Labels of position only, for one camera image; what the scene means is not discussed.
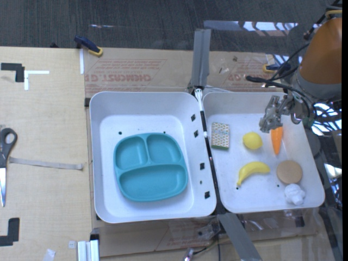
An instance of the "orange carrot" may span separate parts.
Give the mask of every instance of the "orange carrot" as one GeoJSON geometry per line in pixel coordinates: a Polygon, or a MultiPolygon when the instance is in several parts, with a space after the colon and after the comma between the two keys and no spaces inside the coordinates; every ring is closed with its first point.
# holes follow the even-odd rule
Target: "orange carrot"
{"type": "Polygon", "coordinates": [[[276,129],[271,129],[271,139],[273,150],[275,154],[279,154],[279,150],[282,144],[283,127],[278,127],[276,129]]]}

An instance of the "blue plate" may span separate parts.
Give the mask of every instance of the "blue plate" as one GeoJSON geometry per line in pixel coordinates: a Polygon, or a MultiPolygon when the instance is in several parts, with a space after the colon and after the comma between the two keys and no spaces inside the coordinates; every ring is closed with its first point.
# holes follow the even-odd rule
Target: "blue plate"
{"type": "Polygon", "coordinates": [[[122,139],[114,149],[114,167],[122,194],[149,202],[182,193],[188,183],[183,153],[176,140],[163,133],[122,139]]]}

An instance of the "lemon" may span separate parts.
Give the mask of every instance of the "lemon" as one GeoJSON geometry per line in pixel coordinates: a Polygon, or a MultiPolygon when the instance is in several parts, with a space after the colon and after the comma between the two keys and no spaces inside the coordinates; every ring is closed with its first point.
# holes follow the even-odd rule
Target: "lemon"
{"type": "Polygon", "coordinates": [[[249,132],[243,135],[244,145],[252,150],[259,149],[262,146],[262,138],[256,132],[249,132]]]}

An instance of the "yellow banana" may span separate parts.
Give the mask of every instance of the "yellow banana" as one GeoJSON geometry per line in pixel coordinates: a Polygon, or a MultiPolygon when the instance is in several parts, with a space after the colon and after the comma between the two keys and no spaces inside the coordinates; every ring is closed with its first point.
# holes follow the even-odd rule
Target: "yellow banana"
{"type": "Polygon", "coordinates": [[[254,173],[269,173],[270,171],[270,167],[262,161],[252,161],[247,163],[239,170],[237,185],[241,185],[242,181],[254,173]]]}

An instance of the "table surface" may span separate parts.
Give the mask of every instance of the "table surface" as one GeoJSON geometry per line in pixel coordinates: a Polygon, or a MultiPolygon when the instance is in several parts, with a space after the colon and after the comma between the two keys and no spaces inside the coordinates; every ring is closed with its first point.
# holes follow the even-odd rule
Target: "table surface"
{"type": "MultiPolygon", "coordinates": [[[[88,110],[80,50],[1,47],[0,56],[2,63],[21,63],[27,71],[49,71],[30,75],[27,91],[23,83],[15,82],[14,71],[0,71],[0,126],[18,134],[11,156],[84,165],[82,170],[64,170],[8,164],[0,236],[7,234],[8,220],[15,217],[20,218],[20,235],[13,246],[0,247],[1,260],[42,260],[48,249],[56,252],[54,260],[76,260],[69,242],[89,240],[92,231],[88,110]]],[[[190,60],[185,61],[189,67],[190,60]]],[[[255,241],[255,247],[264,260],[335,260],[322,218],[314,220],[315,234],[255,241]]],[[[228,242],[196,257],[218,260],[219,251],[221,260],[239,259],[228,242]]],[[[177,261],[184,253],[185,249],[102,260],[177,261]]]]}

